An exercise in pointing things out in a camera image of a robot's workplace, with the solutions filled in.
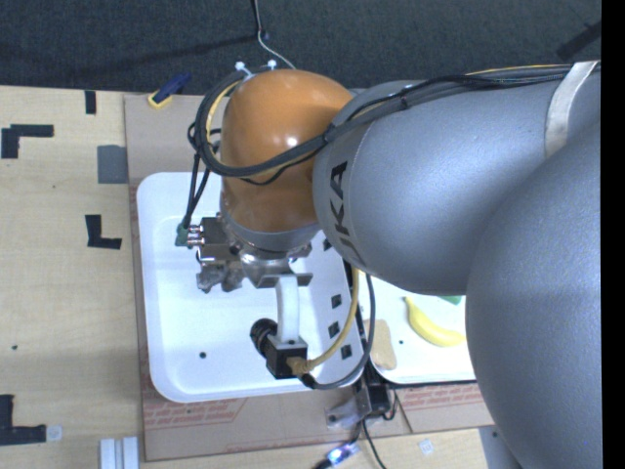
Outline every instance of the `wooden table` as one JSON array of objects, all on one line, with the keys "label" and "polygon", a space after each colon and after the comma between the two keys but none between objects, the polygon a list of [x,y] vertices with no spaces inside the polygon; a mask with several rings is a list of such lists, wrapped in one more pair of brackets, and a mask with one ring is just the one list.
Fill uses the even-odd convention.
[{"label": "wooden table", "polygon": [[[97,147],[125,146],[123,94],[0,87],[0,128],[52,124],[53,138],[20,138],[0,159],[0,394],[15,395],[14,425],[62,426],[62,439],[0,447],[0,468],[98,467],[103,438],[138,436],[142,416],[128,186],[99,184]],[[90,248],[85,216],[102,215]],[[419,442],[435,452],[425,455]],[[335,445],[142,462],[142,467],[314,467]],[[378,467],[366,442],[341,467]],[[389,469],[487,467],[476,429],[384,438]]]}]

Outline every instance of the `white wire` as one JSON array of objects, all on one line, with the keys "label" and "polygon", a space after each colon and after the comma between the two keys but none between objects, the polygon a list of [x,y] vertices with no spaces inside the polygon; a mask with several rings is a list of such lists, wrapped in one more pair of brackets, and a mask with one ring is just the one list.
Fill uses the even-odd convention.
[{"label": "white wire", "polygon": [[256,38],[258,39],[258,43],[261,45],[261,47],[263,47],[263,49],[265,49],[267,52],[269,52],[270,54],[276,56],[278,59],[280,59],[281,61],[285,62],[290,68],[292,69],[297,69],[293,63],[291,63],[288,59],[286,59],[284,56],[278,54],[274,49],[270,48],[264,41],[263,41],[263,37],[261,36],[262,34],[262,30],[261,30],[261,14],[259,12],[259,8],[258,8],[258,0],[254,0],[254,10],[256,11],[256,27],[258,28],[258,33],[256,34]]}]

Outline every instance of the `blue object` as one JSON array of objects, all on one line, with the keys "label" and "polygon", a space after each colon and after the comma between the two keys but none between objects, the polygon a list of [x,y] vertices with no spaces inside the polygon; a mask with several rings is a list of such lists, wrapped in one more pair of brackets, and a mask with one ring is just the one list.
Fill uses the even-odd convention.
[{"label": "blue object", "polygon": [[169,98],[172,94],[180,94],[183,92],[185,85],[191,80],[191,73],[179,73],[163,85],[158,91],[151,97],[152,101],[160,105],[163,101]]}]

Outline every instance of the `green object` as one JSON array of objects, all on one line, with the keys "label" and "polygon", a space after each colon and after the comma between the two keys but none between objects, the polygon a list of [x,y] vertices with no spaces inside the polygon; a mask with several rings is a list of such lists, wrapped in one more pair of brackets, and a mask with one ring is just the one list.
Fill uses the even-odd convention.
[{"label": "green object", "polygon": [[442,299],[443,301],[450,302],[454,306],[457,306],[462,302],[462,298],[464,295],[439,295],[438,299]]},{"label": "green object", "polygon": [[188,228],[184,228],[183,227],[183,223],[180,223],[178,225],[178,227],[176,228],[176,246],[185,246],[188,247],[187,244],[187,237],[188,237]]}]

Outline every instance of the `table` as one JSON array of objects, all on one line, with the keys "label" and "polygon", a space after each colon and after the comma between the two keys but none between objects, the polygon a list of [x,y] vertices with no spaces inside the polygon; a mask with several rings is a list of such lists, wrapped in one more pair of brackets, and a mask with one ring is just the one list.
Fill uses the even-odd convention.
[{"label": "table", "polygon": [[[0,128],[52,124],[0,159],[0,394],[14,425],[60,425],[62,439],[0,447],[0,468],[98,467],[103,438],[138,436],[142,416],[129,189],[99,184],[98,147],[125,147],[123,94],[0,87]],[[119,249],[88,247],[86,215]],[[435,451],[424,454],[419,443]],[[477,429],[378,439],[391,469],[487,467]],[[314,467],[334,444],[142,462],[142,467]],[[378,467],[366,442],[341,467]]]}]

